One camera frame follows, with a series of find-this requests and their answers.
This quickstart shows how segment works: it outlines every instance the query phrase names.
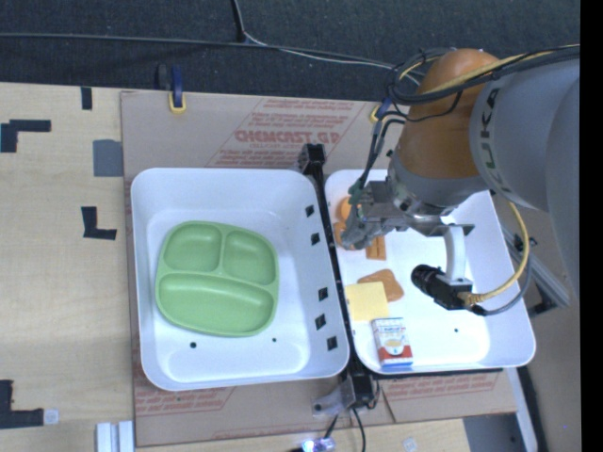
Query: black hole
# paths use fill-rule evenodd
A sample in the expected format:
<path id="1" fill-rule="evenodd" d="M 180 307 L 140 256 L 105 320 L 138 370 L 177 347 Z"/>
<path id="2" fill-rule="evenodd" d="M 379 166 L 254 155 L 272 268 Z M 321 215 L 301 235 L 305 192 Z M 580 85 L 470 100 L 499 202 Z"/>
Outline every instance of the black hole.
<path id="1" fill-rule="evenodd" d="M 314 320 L 314 322 L 317 325 L 317 330 L 320 330 L 322 327 L 324 327 L 327 324 L 327 318 L 325 317 L 324 314 L 322 314 L 316 320 Z"/>
<path id="2" fill-rule="evenodd" d="M 332 350 L 334 348 L 337 348 L 337 337 L 336 336 L 332 336 L 331 338 L 327 339 L 327 349 Z"/>

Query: white tray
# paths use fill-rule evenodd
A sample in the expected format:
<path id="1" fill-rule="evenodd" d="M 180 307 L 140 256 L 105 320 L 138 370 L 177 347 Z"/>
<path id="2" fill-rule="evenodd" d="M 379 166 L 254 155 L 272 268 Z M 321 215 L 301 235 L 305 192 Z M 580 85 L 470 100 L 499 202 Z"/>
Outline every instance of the white tray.
<path id="1" fill-rule="evenodd" d="M 140 354 L 153 384 L 178 391 L 316 379 L 346 366 L 350 348 L 316 192 L 306 177 L 293 170 L 148 169 L 134 180 L 131 200 Z M 259 334 L 205 335 L 159 312 L 160 248 L 168 231 L 188 220 L 246 228 L 276 249 L 278 306 Z"/>
<path id="2" fill-rule="evenodd" d="M 337 221 L 338 205 L 348 196 L 349 187 L 361 173 L 360 170 L 341 170 L 327 180 L 325 192 L 333 223 Z M 368 179 L 382 181 L 385 175 L 384 169 L 375 169 Z M 483 293 L 506 282 L 513 274 L 513 267 L 489 193 L 473 195 L 452 213 L 448 222 L 475 224 L 465 239 L 466 277 L 474 282 L 474 292 Z M 388 306 L 391 316 L 404 318 L 414 362 L 401 370 L 383 370 L 370 324 L 351 322 L 356 352 L 367 368 L 384 375 L 403 375 L 520 366 L 531 360 L 535 341 L 523 301 L 505 313 L 488 317 L 465 310 L 447 311 L 416 288 L 410 279 L 411 272 L 420 264 L 446 268 L 444 239 L 427 238 L 408 230 L 388 234 L 385 245 L 385 262 L 368 260 L 363 250 L 337 247 L 345 285 L 389 268 L 405 292 L 402 299 Z M 494 309 L 507 303 L 517 292 L 515 284 L 500 296 L 484 302 L 483 307 Z"/>

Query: green plate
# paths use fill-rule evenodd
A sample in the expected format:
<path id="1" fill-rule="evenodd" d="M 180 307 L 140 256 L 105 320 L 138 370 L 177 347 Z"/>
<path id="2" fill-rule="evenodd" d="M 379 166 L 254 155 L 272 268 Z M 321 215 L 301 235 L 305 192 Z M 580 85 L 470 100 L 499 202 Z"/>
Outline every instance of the green plate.
<path id="1" fill-rule="evenodd" d="M 279 266 L 261 234 L 227 224 L 187 221 L 166 236 L 155 299 L 174 325 L 220 336 L 250 336 L 274 318 Z"/>

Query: small carton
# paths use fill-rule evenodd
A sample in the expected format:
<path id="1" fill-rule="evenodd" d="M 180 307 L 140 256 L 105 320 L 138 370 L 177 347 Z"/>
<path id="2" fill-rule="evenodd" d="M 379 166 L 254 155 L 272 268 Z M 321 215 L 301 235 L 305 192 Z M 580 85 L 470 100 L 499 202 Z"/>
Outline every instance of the small carton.
<path id="1" fill-rule="evenodd" d="M 377 318 L 372 320 L 372 327 L 379 362 L 383 368 L 405 366 L 413 362 L 413 350 L 403 318 Z"/>

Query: yellow sponge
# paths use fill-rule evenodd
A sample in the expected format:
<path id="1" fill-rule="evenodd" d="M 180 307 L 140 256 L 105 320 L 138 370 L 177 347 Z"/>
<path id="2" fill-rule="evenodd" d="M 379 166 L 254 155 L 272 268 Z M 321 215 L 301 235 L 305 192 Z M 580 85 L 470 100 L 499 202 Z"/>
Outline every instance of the yellow sponge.
<path id="1" fill-rule="evenodd" d="M 387 295 L 382 282 L 363 282 L 345 287 L 346 301 L 352 321 L 387 318 Z"/>

